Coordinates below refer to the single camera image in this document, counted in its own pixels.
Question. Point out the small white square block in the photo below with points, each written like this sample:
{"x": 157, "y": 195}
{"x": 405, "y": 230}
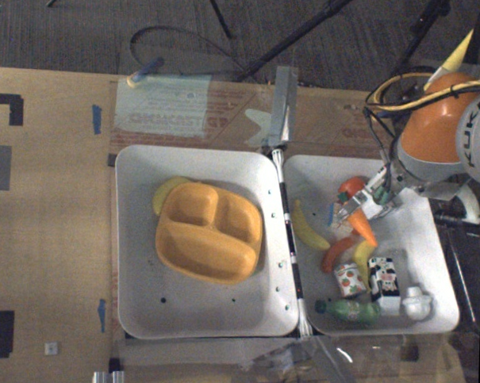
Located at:
{"x": 51, "y": 348}

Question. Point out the brown cardboard board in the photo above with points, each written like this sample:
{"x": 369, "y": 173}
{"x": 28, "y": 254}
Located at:
{"x": 235, "y": 107}

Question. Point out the white plastic bottle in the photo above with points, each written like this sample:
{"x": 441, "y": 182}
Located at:
{"x": 415, "y": 303}

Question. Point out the blue and white packet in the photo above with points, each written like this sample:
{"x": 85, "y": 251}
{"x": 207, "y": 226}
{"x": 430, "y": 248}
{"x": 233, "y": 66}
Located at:
{"x": 334, "y": 216}

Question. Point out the green plastic bottle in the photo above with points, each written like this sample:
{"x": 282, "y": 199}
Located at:
{"x": 352, "y": 310}

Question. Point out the orange divided plate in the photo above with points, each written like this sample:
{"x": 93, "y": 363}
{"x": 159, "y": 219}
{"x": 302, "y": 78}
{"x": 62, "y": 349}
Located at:
{"x": 206, "y": 237}

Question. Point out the red tomato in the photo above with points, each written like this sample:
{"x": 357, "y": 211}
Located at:
{"x": 351, "y": 185}

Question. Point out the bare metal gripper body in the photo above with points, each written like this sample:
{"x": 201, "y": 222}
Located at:
{"x": 378, "y": 197}

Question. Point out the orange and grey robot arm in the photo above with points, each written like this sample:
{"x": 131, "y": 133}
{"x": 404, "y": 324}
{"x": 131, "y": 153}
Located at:
{"x": 429, "y": 127}

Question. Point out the cow print carton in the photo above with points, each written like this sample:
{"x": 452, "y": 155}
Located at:
{"x": 384, "y": 278}

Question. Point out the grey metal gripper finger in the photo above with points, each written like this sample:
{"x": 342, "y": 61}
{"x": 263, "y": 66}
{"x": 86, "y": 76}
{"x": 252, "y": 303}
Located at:
{"x": 354, "y": 212}
{"x": 350, "y": 201}

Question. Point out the orange sausage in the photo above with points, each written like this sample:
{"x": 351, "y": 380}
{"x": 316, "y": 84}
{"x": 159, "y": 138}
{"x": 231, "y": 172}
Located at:
{"x": 334, "y": 252}

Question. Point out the white plastic tray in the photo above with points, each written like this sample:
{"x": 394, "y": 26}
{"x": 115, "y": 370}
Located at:
{"x": 416, "y": 250}
{"x": 203, "y": 312}

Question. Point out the orange carrot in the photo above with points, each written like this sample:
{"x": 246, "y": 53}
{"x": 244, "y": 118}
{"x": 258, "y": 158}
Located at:
{"x": 364, "y": 230}

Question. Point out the black cylinder on white bracket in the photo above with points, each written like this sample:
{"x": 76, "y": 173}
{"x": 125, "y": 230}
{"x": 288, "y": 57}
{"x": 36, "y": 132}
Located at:
{"x": 473, "y": 203}

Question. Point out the strawberry print can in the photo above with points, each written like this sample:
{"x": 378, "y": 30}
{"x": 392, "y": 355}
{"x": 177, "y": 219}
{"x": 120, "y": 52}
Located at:
{"x": 349, "y": 280}

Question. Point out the small yellow banana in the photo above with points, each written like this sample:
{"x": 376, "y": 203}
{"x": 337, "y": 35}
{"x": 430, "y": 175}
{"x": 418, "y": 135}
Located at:
{"x": 363, "y": 257}

